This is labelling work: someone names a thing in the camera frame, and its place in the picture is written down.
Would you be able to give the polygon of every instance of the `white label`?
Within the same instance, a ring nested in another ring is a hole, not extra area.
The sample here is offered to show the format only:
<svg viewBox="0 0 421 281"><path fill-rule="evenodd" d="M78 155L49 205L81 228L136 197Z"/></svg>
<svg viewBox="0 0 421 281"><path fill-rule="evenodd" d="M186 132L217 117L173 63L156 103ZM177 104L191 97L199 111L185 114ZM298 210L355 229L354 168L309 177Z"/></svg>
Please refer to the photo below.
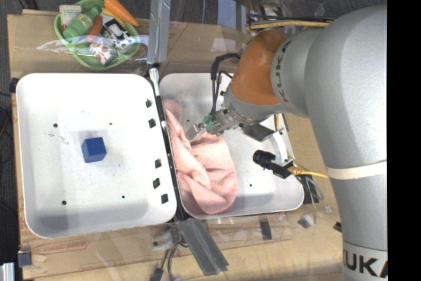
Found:
<svg viewBox="0 0 421 281"><path fill-rule="evenodd" d="M343 273L353 280L389 280L387 252L343 242Z"/></svg>

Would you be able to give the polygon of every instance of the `toy carrot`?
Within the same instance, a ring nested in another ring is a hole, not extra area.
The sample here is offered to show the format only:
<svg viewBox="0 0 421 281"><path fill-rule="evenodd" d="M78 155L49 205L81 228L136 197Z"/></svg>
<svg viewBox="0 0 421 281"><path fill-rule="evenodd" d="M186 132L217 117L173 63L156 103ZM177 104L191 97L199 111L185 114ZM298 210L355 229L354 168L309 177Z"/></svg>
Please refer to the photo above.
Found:
<svg viewBox="0 0 421 281"><path fill-rule="evenodd" d="M86 41L91 43L99 35L99 32L101 31L102 26L103 26L103 17L100 14L98 14L93 19L93 25L86 35Z"/></svg>
<svg viewBox="0 0 421 281"><path fill-rule="evenodd" d="M118 18L121 18L133 26L139 26L139 23L136 19L127 11L127 9L118 1L118 0L102 0L104 1L104 6L111 13L114 13Z"/></svg>

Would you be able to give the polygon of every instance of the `tape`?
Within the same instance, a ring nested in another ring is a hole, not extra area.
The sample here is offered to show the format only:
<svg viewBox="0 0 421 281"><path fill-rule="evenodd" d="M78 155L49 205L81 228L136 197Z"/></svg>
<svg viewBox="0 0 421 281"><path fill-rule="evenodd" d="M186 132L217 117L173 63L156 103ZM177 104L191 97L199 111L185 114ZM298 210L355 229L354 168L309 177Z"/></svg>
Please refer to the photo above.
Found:
<svg viewBox="0 0 421 281"><path fill-rule="evenodd" d="M329 168L328 176L334 179L347 180L387 174L387 161L355 168Z"/></svg>

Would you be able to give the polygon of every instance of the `cardboard box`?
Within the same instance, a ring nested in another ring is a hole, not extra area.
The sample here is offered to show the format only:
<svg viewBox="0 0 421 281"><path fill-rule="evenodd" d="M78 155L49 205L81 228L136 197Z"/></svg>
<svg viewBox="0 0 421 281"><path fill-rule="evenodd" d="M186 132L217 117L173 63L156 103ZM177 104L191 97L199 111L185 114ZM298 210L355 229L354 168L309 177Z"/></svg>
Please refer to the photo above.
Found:
<svg viewBox="0 0 421 281"><path fill-rule="evenodd" d="M7 17L12 78L33 72L87 72L57 39L53 30L55 15L25 10L23 15ZM139 21L139 33L147 34L148 20ZM161 67L161 77L173 72L208 72L216 56L239 51L248 41L247 34L221 26L171 23L168 62ZM226 61L223 68L232 72L235 65L234 61ZM135 72L136 67L126 62L113 71ZM24 217L15 95L12 109L20 244L22 251L32 254L32 264L23 268L24 279L148 280L164 255L164 243L156 246L154 242L165 236L171 224L57 239L39 238L30 231ZM310 122L288 115L287 123L296 159L311 170L325 172ZM264 240L258 216L207 222L210 234L230 264L227 272L230 280L292 276L302 276L302 280L340 280L342 238L333 229L339 220L337 205L330 181L315 180L323 189L325 200L295 211L266 215L271 240ZM315 216L316 223L303 228L298 223L303 215ZM174 276L203 279L189 249L179 248L172 265ZM321 278L306 276L326 273L329 275ZM220 274L207 280L226 277Z"/></svg>

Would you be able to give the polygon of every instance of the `pink cloth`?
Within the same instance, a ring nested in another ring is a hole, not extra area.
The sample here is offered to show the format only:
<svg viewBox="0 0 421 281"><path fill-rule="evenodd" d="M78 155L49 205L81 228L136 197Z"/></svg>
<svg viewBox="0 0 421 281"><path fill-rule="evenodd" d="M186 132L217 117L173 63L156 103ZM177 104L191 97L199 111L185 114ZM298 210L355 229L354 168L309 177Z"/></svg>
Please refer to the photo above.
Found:
<svg viewBox="0 0 421 281"><path fill-rule="evenodd" d="M190 143L180 124L181 105L169 100L163 104L181 189L190 192L206 214L225 211L237 194L237 172L224 138L205 132Z"/></svg>

